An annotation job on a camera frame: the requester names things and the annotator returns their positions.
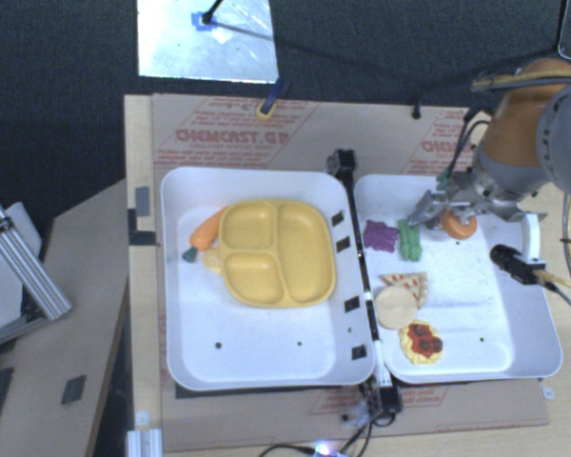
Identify round beige biscuit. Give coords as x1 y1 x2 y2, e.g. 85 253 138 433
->
374 286 419 330

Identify black cylinder on white bracket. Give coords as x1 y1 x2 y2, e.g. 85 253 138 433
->
489 212 548 287

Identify yellow divided plate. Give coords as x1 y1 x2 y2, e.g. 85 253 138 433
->
217 198 338 310

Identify green asparagus bundle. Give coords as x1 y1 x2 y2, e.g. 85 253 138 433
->
397 217 424 263

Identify orange doughnut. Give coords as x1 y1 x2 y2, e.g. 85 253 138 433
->
441 207 479 242

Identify purple grapes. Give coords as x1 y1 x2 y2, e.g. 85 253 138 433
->
362 219 401 254

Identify pale yellow biscuit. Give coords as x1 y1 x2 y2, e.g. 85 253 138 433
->
201 248 226 276

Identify orange carrot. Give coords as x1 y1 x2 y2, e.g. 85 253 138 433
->
181 205 230 263

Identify thin black and white rod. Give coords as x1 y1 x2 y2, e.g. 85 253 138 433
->
338 169 392 390

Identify pizza slice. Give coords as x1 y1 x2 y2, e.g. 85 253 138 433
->
379 270 430 310

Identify yellow pasta with red sauce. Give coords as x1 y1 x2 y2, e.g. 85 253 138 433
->
398 320 444 367

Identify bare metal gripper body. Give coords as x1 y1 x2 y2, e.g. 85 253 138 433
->
436 172 524 219

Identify brown cardboard board, red print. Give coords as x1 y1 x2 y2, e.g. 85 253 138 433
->
149 93 551 452

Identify white plastic tray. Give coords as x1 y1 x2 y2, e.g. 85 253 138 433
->
353 173 564 385
160 166 378 392

